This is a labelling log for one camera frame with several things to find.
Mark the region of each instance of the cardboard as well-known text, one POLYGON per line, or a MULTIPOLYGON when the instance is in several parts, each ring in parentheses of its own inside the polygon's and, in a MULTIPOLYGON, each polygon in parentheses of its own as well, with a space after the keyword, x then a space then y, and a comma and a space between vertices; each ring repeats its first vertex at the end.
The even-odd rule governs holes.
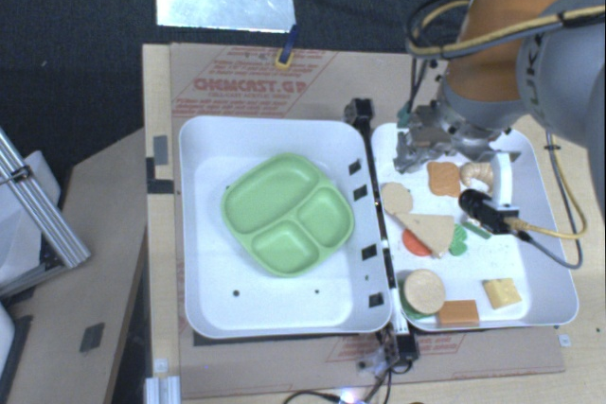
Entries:
MULTIPOLYGON (((354 97, 371 97, 373 127, 395 120, 408 98, 410 58, 296 50, 291 68, 274 67, 277 49, 174 44, 169 50, 174 186, 180 186, 178 133, 198 114, 341 119, 354 97)), ((430 70, 418 103, 435 91, 430 70)), ((175 191, 179 374, 184 399, 366 386, 358 362, 378 348, 375 335, 211 341, 194 334, 183 308, 181 197, 175 191)), ((551 327, 426 334, 414 371, 394 382, 489 378, 564 370, 551 327)))

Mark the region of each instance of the white tray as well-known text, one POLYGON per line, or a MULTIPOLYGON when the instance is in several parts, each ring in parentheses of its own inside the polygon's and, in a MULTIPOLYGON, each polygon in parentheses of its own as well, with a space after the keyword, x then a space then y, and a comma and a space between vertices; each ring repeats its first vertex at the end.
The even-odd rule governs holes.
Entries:
MULTIPOLYGON (((413 213, 452 215, 455 222, 464 220, 463 211, 454 197, 435 196, 429 190, 427 170, 401 175, 394 169, 397 129, 395 124, 381 125, 372 137, 376 157, 377 178, 380 184, 398 182, 411 191, 413 213)), ((549 202, 537 161, 528 140, 513 131, 492 144, 494 149, 520 151, 512 164, 512 203, 520 208, 520 217, 536 225, 555 229, 549 202)), ((453 162, 458 166, 468 162, 461 155, 442 157, 439 162, 453 162)), ((570 272, 543 253, 514 236, 492 236, 485 240, 467 231, 468 251, 459 257, 447 253, 441 259, 410 254, 401 243, 402 226, 385 214, 389 245, 394 270, 403 280, 412 270, 426 268, 436 272, 444 281, 447 300, 475 300, 480 317, 479 325, 444 326, 435 317, 410 322, 426 331, 459 330, 471 328, 499 328, 507 326, 562 325, 577 315, 579 300, 570 272), (522 303, 497 310, 492 309, 484 292, 482 281, 513 278, 523 298, 522 303)), ((553 253, 563 257, 561 242, 553 237, 533 234, 535 239, 553 253)))
POLYGON ((360 333, 383 327, 391 300, 362 137, 336 121, 193 118, 181 129, 186 314, 209 338, 360 333), (298 277, 265 271, 223 224, 221 198, 282 152, 310 159, 353 210, 349 240, 298 277), (349 174, 355 164, 360 169, 349 174), (367 195, 354 200, 354 190, 367 195), (364 259, 365 255, 375 253, 364 259))

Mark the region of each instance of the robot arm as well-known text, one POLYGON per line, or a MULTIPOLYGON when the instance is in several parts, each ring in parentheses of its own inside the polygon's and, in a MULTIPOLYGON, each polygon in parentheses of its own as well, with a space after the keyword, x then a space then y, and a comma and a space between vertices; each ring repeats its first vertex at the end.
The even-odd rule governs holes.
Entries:
MULTIPOLYGON (((400 135, 396 169, 414 171, 455 151, 487 161, 493 155, 490 142, 531 113, 547 130, 588 149, 603 216, 603 5, 604 0, 473 0, 460 45, 540 15, 557 14, 562 22, 452 59, 437 98, 419 106, 408 132, 400 135), (572 21, 561 14, 594 6, 601 7, 601 15, 572 21)), ((438 57, 449 56, 441 51, 438 57)))

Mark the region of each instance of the blue clip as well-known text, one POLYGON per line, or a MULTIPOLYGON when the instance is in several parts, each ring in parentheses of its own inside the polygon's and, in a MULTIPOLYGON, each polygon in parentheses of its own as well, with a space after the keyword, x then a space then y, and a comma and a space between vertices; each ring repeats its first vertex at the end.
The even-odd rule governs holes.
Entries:
POLYGON ((294 24, 291 27, 291 31, 288 34, 288 39, 286 40, 286 44, 279 51, 277 51, 276 56, 276 68, 278 69, 288 69, 291 67, 291 62, 293 62, 293 47, 296 41, 296 37, 299 34, 299 27, 297 24, 294 24))

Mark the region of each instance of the green plate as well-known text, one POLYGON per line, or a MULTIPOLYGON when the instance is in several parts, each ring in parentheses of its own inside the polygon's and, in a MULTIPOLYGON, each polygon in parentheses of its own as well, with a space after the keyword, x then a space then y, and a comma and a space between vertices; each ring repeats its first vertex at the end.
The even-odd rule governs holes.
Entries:
POLYGON ((221 203, 223 221, 267 271, 298 276, 353 231, 348 202, 307 158, 282 153, 242 175, 221 203))

